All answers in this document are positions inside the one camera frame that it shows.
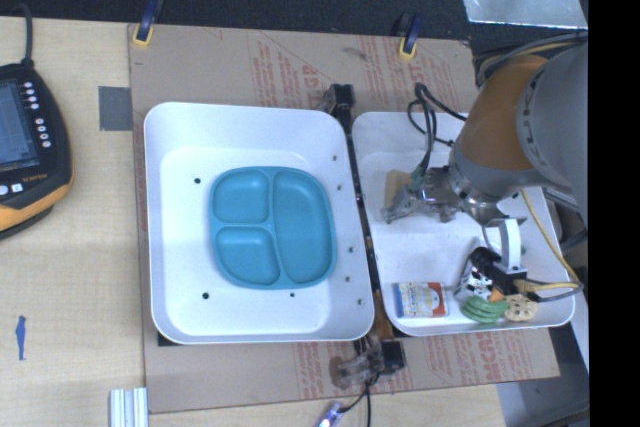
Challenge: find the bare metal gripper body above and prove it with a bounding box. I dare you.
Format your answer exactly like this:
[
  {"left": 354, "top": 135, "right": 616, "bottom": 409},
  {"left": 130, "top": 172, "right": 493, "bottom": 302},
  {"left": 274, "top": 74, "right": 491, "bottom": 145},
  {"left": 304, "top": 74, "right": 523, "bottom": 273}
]
[{"left": 416, "top": 165, "right": 527, "bottom": 227}]

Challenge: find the tan bread slice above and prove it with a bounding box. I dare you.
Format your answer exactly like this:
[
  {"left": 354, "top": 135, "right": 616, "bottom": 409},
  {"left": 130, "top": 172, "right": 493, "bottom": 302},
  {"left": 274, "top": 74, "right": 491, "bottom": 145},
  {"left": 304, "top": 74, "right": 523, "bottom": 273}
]
[{"left": 383, "top": 169, "right": 416, "bottom": 210}]

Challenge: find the thin black rod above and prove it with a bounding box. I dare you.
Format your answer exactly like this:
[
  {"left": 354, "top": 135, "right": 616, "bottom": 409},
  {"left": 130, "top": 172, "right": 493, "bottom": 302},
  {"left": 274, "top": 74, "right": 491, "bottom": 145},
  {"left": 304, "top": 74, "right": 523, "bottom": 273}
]
[{"left": 341, "top": 112, "right": 389, "bottom": 339}]

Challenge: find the white plastic tray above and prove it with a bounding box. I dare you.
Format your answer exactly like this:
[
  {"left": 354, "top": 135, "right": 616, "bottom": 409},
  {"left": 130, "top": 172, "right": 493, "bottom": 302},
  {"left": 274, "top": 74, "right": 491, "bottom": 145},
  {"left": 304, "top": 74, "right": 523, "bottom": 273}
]
[
  {"left": 143, "top": 101, "right": 376, "bottom": 346},
  {"left": 351, "top": 110, "right": 577, "bottom": 338}
]

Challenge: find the white carton with black spots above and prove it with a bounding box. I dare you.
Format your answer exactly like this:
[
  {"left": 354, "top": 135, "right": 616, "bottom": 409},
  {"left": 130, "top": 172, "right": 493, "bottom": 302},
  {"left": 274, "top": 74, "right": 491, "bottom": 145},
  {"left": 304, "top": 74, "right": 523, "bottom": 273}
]
[{"left": 458, "top": 263, "right": 496, "bottom": 301}]

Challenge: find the white blue and red carton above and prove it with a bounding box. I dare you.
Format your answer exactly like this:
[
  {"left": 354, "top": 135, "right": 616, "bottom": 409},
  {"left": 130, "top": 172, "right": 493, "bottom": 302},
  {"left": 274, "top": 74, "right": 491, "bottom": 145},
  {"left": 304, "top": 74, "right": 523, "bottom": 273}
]
[{"left": 391, "top": 281, "right": 450, "bottom": 319}]

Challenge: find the blue divided plate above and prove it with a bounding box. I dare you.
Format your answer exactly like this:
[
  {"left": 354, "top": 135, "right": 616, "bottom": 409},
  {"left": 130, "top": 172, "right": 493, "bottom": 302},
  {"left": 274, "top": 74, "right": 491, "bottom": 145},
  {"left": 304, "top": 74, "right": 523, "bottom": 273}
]
[{"left": 208, "top": 165, "right": 338, "bottom": 291}]

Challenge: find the beige biscuit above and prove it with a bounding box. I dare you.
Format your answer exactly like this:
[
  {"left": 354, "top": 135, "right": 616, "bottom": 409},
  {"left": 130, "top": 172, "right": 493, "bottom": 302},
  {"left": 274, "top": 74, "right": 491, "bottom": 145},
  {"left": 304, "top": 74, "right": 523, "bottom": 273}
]
[{"left": 503, "top": 293, "right": 540, "bottom": 323}]

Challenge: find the brown cardboard board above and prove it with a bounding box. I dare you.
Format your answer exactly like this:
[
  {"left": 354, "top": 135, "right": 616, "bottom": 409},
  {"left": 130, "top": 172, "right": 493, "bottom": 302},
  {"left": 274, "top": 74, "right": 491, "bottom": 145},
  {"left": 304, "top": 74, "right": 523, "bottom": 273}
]
[{"left": 127, "top": 22, "right": 562, "bottom": 414}]

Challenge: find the black block with thin wires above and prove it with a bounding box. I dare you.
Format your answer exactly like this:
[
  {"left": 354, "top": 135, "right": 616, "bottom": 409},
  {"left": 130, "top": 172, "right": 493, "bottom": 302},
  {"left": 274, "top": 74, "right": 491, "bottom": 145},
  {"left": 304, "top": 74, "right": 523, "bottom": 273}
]
[
  {"left": 352, "top": 337, "right": 407, "bottom": 377},
  {"left": 319, "top": 83, "right": 358, "bottom": 117}
]

